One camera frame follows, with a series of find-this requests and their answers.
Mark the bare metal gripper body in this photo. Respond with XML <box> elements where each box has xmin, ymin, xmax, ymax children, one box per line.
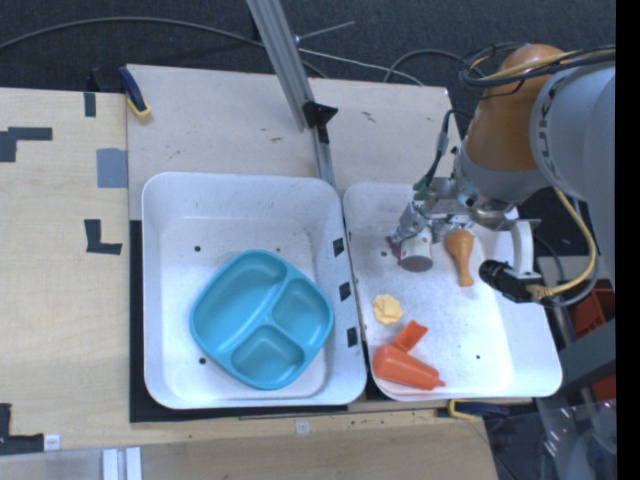
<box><xmin>413</xmin><ymin>177</ymin><xmax>521</xmax><ymax>233</ymax></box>

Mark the white can with orange dots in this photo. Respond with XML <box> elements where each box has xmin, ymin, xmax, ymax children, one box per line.
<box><xmin>398</xmin><ymin>226</ymin><xmax>435</xmax><ymax>274</ymax></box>

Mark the tan toy chicken drumstick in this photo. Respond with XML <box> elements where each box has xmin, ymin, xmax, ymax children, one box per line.
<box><xmin>444</xmin><ymin>227</ymin><xmax>476</xmax><ymax>288</ymax></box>

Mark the yellow toy biscuit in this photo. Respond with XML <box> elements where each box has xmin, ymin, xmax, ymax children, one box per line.
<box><xmin>371</xmin><ymin>293</ymin><xmax>405</xmax><ymax>326</ymax></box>

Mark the white plastic tray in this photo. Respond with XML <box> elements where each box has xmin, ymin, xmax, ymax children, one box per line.
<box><xmin>342</xmin><ymin>181</ymin><xmax>564</xmax><ymax>403</ymax></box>
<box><xmin>141</xmin><ymin>171</ymin><xmax>369</xmax><ymax>411</ymax></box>

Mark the orange rectangular toy piece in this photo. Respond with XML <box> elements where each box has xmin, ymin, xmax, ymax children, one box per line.
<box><xmin>391</xmin><ymin>319</ymin><xmax>430</xmax><ymax>355</ymax></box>

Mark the orange toy carrot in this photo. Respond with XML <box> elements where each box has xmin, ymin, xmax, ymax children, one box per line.
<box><xmin>371</xmin><ymin>343</ymin><xmax>447</xmax><ymax>392</ymax></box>

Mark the blue divided plate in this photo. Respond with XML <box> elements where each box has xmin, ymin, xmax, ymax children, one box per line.
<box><xmin>188</xmin><ymin>248</ymin><xmax>335</xmax><ymax>391</ymax></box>

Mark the black cylinder on white bracket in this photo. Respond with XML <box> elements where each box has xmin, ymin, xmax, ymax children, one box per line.
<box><xmin>478</xmin><ymin>219</ymin><xmax>545</xmax><ymax>304</ymax></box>

